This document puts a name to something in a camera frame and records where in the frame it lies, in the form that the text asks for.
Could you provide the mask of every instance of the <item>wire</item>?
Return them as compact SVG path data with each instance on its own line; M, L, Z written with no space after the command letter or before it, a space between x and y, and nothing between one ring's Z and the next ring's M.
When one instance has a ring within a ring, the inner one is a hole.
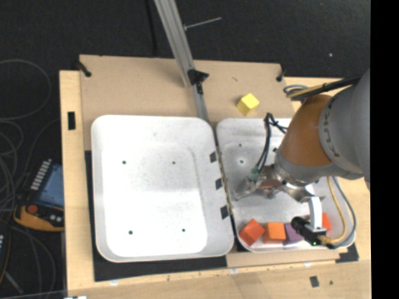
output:
M342 244L344 244L348 240L352 239L353 236L355 235L356 228L357 228L357 220L356 220L355 211L353 210L353 208L350 205L346 195L344 194L344 191L342 190L342 188L341 188L341 186L340 186L340 184L338 182L338 179L336 177L333 177L332 179L334 180L335 185L337 186L339 192L341 193L342 197L344 198L344 200L345 200L345 202L346 202L346 204L347 204L347 206L348 206L348 208L350 210L350 213L352 215L352 220L353 220L353 227L352 227L352 230L350 231L348 237L344 241L342 241L339 245L336 245L336 247L340 247Z
M259 158L259 161L256 163L256 167L258 172L261 172L263 168L266 165L266 160L267 156L269 154L269 148L270 148L270 137L271 137L271 127L270 126L275 126L278 128L282 133L286 133L287 127L279 125L279 122L274 119L274 116L272 113L267 113L266 117L263 120L264 122L264 127L266 129L266 142L261 154L261 157Z
M15 123L13 121L6 121L6 120L2 121L2 120L0 120L0 126L2 124L3 125L5 125L5 124L11 125L11 126L15 127L18 130L19 137L21 138L19 140L18 144L15 146L16 150L18 150L21 147L22 143L24 142L24 131L22 130L22 128L17 123ZM12 153L12 151L5 151L5 152L1 152L0 151L0 154L4 154L4 155L5 154L9 154L9 153Z
M309 88L309 87L307 87L306 85L302 85L302 84L293 84L293 85L289 85L289 86L283 88L282 90L283 90L283 92L288 96L288 95L293 94L293 93L296 92L296 91L305 90L305 89L307 89L307 88Z
M319 239L320 239L320 241L322 242L323 245L332 245L332 244L334 244L336 242L340 242L345 237L345 235L347 233L347 225L346 225L346 222L345 222L344 213L342 212L342 209L341 209L341 207L340 207L340 205L338 203L337 196L334 193L334 189L332 187L330 176L327 177L327 184L329 185L329 189L330 189L330 192L331 192L332 199L334 200L335 206L337 206L338 213L339 213L339 216L341 218L342 226L343 226L342 233L337 238L330 238L330 237L327 237L325 235L320 235L319 236Z
M33 141L33 143L32 143L32 146L31 146L31 148L30 148L30 150L29 150L29 152L28 152L27 159L26 159L26 162L25 162L25 167L24 167L24 170L22 171L22 175L21 175L21 177L17 180L16 187L19 187L19 186L21 185L21 183L22 183L24 177L28 174L27 169L28 169L29 164L30 164L30 162L31 162L32 154L33 154L33 151L34 151L34 148L35 148L35 146L36 146L36 144L37 144L38 139L40 138L40 136L42 136L42 134L44 133L44 131L46 131L46 129L47 129L48 127L50 127L51 125L53 125L53 124L54 124L55 122L57 122L57 121L60 121L60 119L59 119L59 118L56 118L55 120L52 120L52 121L48 122L48 124L46 124L46 125L38 132L38 134L36 135L36 137L35 137L35 139L34 139L34 141Z
M53 258L53 256L50 253L50 250L36 237L34 237L31 233L29 232L24 232L23 230L14 227L14 226L10 226L10 229L15 230L17 232L20 232L21 234L24 234L25 236L28 236L28 238L30 238L31 240L33 240L34 242L36 242L40 247L42 247L42 249L45 251L45 253L47 254L49 260L50 260L50 264L51 264L51 269L52 269L52 280L51 280L51 284L50 284L50 289L47 291L47 296L46 298L49 297L50 292L53 291L54 286L55 286L55 277L56 277L56 267L55 267L55 260Z
M21 185L23 179L25 178L25 176L27 174L27 169L31 162L33 151L34 151L34 148L36 147L38 139L40 138L40 136L43 134L43 132L48 127L53 125L55 122L60 121L59 118L52 120L38 132L38 134L34 138L34 141L32 142L30 150L27 154L27 159L26 159L26 162L24 165L24 169L22 170L21 176L18 178L18 180L15 180L14 177L16 175L17 165L18 165L17 151L22 146L22 144L24 142L24 132L23 132L22 128L14 121L33 116L34 114L41 111L47 105L47 103L49 102L49 100L51 98L52 87L51 87L51 80L50 80L49 76L38 65L36 65L30 61L20 60L20 59L11 59L11 60L0 61L0 65L10 64L10 63L27 64L27 65L30 65L31 67L34 67L38 71L40 71L40 73L45 77L46 82L47 82L47 96L44 99L44 101L36 109L34 109L33 111L31 111L29 113L25 113L25 114L22 114L19 116L0 116L0 126L5 126L5 125L11 126L11 127L15 128L17 130L17 132L19 133L17 143L13 143L10 140L10 138L6 136L6 134L4 134L3 132L0 131L0 138L3 138L5 140L5 142L7 143L7 145L9 146L9 148L7 148L6 150L0 151L0 174L2 174L4 176L4 185L2 187L0 187L0 194L4 193L4 197L2 197L0 199L0 216L3 216L4 212L9 211L9 214L6 219L7 223L10 223L10 221L12 219L12 213L13 213L15 205L16 205L16 189ZM12 167L11 168L7 165L6 161L4 160L5 158L12 158L12 160L11 160ZM39 262L39 257L38 257L37 248L36 248L35 243L38 244L40 247L42 247L42 249L46 252L47 256L49 257L51 267L52 267L52 282L50 285L50 289L46 295L46 298L48 298L51 291L53 291L53 289L54 289L56 275L57 275L57 270L55 267L55 262L54 262L54 258L52 257L52 254L47 249L47 247L39 239L35 238L26 228L25 228L26 231L23 231L21 229L18 229L17 227L14 227L11 225L9 225L9 226L12 230L15 230L17 232L20 232L20 233L28 236L28 238L31 242L32 250L33 250L35 261L36 261L37 278L38 278L38 282L39 282L39 292L40 293L42 292L42 271L41 271L41 265Z
M50 100L51 93L52 93L50 77L48 76L48 74L41 67L39 67L38 65L36 65L33 62L26 61L26 60L21 60L21 59L11 59L11 60L0 61L0 65L2 65L2 64L10 64L10 63L27 64L27 65L30 65L31 67L34 67L38 71L40 71L40 73L43 74L43 76L46 78L46 81L47 81L47 86L48 86L47 96L46 96L46 99L42 102L42 104L39 105L39 107L37 107L35 110L33 110L33 111L29 112L29 113L26 113L26 114L19 115L19 116L0 116L0 121L4 121L4 120L8 120L8 121L20 120L20 119L23 119L23 118L26 118L26 117L29 117L29 116L32 116L32 115L36 114L37 112L39 112L40 110L42 110L46 106L47 102Z
M343 78L339 81L324 83L315 87L309 87L303 90L291 92L290 94L287 94L287 97L290 98L292 101L303 100L304 98L307 98L311 95L316 95L322 92L332 91L340 87L346 87L348 85L356 84L361 78L362 77Z

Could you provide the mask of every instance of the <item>orange cube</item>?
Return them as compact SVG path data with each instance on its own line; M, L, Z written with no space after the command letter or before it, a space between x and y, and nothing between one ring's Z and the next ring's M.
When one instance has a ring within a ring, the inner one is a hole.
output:
M257 241L264 233L264 228L255 219L251 219L248 224L238 233L238 236L249 246Z
M330 219L326 213L322 214L322 225L327 230L330 230L332 228Z
M277 244L287 238L283 222L268 222L264 226L264 230L263 242L265 244Z

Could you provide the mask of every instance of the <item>black floor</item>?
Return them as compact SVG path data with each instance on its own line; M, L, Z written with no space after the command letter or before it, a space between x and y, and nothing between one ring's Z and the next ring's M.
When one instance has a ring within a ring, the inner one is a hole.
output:
M195 59L277 62L288 76L351 77L370 66L371 0L176 0L186 25L221 17L222 20L187 31ZM151 3L159 57L171 57L165 33ZM52 92L43 109L13 120L24 132L17 151L14 181L38 159L61 157L59 122L51 124L32 144L43 127L59 118L60 70L72 69L79 54L151 57L153 42L144 0L0 0L0 63L22 59L41 67L50 78ZM0 64L0 133L19 142L11 116L38 108L47 96L46 77L20 62ZM15 156L3 154L9 143L0 136L0 157L7 168ZM0 189L5 177L0 166ZM0 207L5 191L0 191ZM6 204L0 216L9 218ZM10 225L22 228L10 221ZM22 232L12 231L7 272L24 294L62 290L64 258L62 235L31 231L52 254L55 283L47 252L35 249ZM0 297L20 295L7 278Z

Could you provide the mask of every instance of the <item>black clip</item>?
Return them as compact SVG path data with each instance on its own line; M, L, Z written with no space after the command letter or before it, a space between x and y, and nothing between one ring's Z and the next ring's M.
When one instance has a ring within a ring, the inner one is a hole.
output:
M202 82L204 82L206 80L206 78L209 77L209 74L197 71L195 69L190 69L187 72L187 74L188 74L188 78L190 79L191 85L196 85L198 94L203 95L204 90L202 88Z
M86 77L91 77L92 73L87 70L87 68L83 65L81 61L75 61L72 64L72 70L81 70Z
M286 73L287 73L287 69L282 70L280 75L278 77L276 77L277 82L281 82L282 78L285 76Z

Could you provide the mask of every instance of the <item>black cable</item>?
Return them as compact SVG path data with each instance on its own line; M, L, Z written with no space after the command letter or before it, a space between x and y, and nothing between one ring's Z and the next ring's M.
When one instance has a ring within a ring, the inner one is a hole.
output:
M11 60L0 61L0 65L9 64L9 63L27 64L27 65L30 65L31 67L34 67L38 71L40 71L40 73L42 73L44 75L44 77L46 78L48 91L47 91L46 99L35 110L33 110L33 111L29 112L29 113L26 113L26 114L19 115L19 116L0 116L0 121L4 121L4 120L7 120L7 121L20 120L20 119L23 119L23 118L26 118L26 117L29 117L29 116L32 116L32 115L36 114L37 112L39 112L41 109L43 109L46 106L46 104L50 100L51 92L52 92L50 77L48 76L48 74L41 67L39 67L35 63L32 63L30 61L26 61L26 60L21 60L21 59L11 59Z
M286 95L290 95L298 90L304 90L307 89L309 87L307 87L306 85L302 85L302 84L293 84L293 85L289 85L287 87L284 87L282 89L282 91L286 94Z
M20 119L23 119L23 118L27 118L27 117L33 116L34 114L36 114L39 111L41 111L47 105L47 103L50 100L51 93L52 93L52 87L51 87L51 80L50 80L49 76L38 65L36 65L36 64L34 64L34 63L30 62L30 61L20 60L20 59L11 59L11 60L0 61L0 65L2 65L2 64L10 64L10 63L27 64L27 65L30 65L31 67L34 67L38 71L40 71L40 73L42 73L43 76L45 76L45 78L46 78L48 90L47 90L47 96L44 99L44 101L36 109L34 109L33 111L31 111L29 113L25 113L25 114L19 115L19 116L6 116L6 117L0 116L0 126L1 125L11 125L12 127L14 127L19 132L19 140L18 140L18 142L16 144L14 144L3 132L0 132L0 137L3 138L6 141L7 145L9 146L9 149L4 150L4 151L0 151L0 171L4 175L4 186L0 187L0 194L5 192L4 197L2 197L1 200L0 200L0 216L4 214L4 212L6 211L6 207L11 204L11 208L9 210L9 214L8 214L8 217L7 217L7 220L6 220L6 222L9 223L9 224L10 224L10 221L12 219L12 213L14 211L14 207L15 207L15 204L16 204L16 188L19 187L19 185L22 183L24 177L27 174L27 169L29 167L34 148L36 147L36 143L37 143L38 139L40 138L40 136L43 134L43 132L49 126L51 126L55 122L59 121L59 119L52 120L51 122L46 124L46 126L43 127L38 132L38 134L36 135L34 141L32 142L32 146L31 146L31 148L30 148L30 150L28 152L27 160L26 160L26 163L25 163L25 167L24 167L24 169L22 171L22 175L19 177L19 179L17 181L14 182L14 176L16 175L17 164L18 164L17 150L21 147L22 143L24 142L24 132L23 132L22 128L18 124L16 124L14 122L14 120L20 120ZM10 158L10 156L12 158L12 169L10 169L10 167L7 165L7 163L4 160L5 158ZM9 225L9 226L10 226L10 228L12 230L18 231L18 232L28 236L28 238L29 238L29 240L31 242L32 250L34 252L34 255L35 255L34 257L35 257L35 260L36 260L37 277L38 277L38 281L39 281L39 292L42 291L42 274L41 274L41 265L40 265L40 262L39 262L38 253L37 253L37 249L36 249L35 243L40 245L42 247L42 249L48 255L50 263L51 263L51 267L52 267L52 282L51 282L51 285L50 285L50 289L49 289L49 291L47 292L47 295L46 295L46 298L48 298L48 296L50 295L50 292L52 292L53 289L54 289L55 281L56 281L56 275L57 275L57 271L56 271L56 267L55 267L55 261L54 261L54 258L52 257L52 254L47 249L47 247L39 239L35 238L32 234L30 234L28 230L26 232L24 232L23 230L18 229L17 227L14 227L14 226L11 226L11 225Z
M323 92L328 92L335 90L337 88L346 87L348 85L356 84L362 77L351 77L351 78L343 78L342 80L331 82L331 83L324 83L321 87L315 87L313 90L309 90L308 92L304 92L297 96L291 97L292 101L299 101L303 100L309 96L317 95Z
M282 133L286 133L287 128L285 126L279 125L279 122L276 121L272 113L267 113L266 117L263 120L264 122L264 127L266 129L266 142L261 154L261 157L259 158L259 161L256 163L256 167L258 168L258 171L261 172L262 169L266 165L266 160L267 156L269 154L269 148L270 148L270 138L271 138L271 125L275 126L278 128Z
M152 18L150 0L144 0L145 11L147 13L148 24L150 25L151 39L152 39L152 55L154 57L159 57L158 43L156 41L155 26Z
M52 269L52 281L50 284L50 289L48 291L46 291L47 296L46 298L49 297L50 293L53 291L54 286L55 286L55 281L56 281L56 274L57 274L57 269L55 267L55 260L52 256L52 254L50 253L50 250L36 237L34 237L31 233L29 232L24 232L23 230L14 227L14 226L9 226L10 229L15 230L17 232L20 232L21 234L24 234L25 236L27 236L28 238L32 239L34 242L36 242L40 247L42 247L42 249L45 251L45 253L47 254L49 260L50 260L50 264L51 264L51 269Z
M18 130L20 140L19 140L18 144L15 146L16 150L18 150L21 147L22 143L24 142L24 131L22 130L22 128L17 123L15 123L13 121L6 121L6 120L2 121L2 120L0 120L0 126L2 124L3 125L7 125L7 124L11 125L11 126L15 127ZM0 154L9 154L9 153L12 153L12 151L5 151L5 152L0 151Z

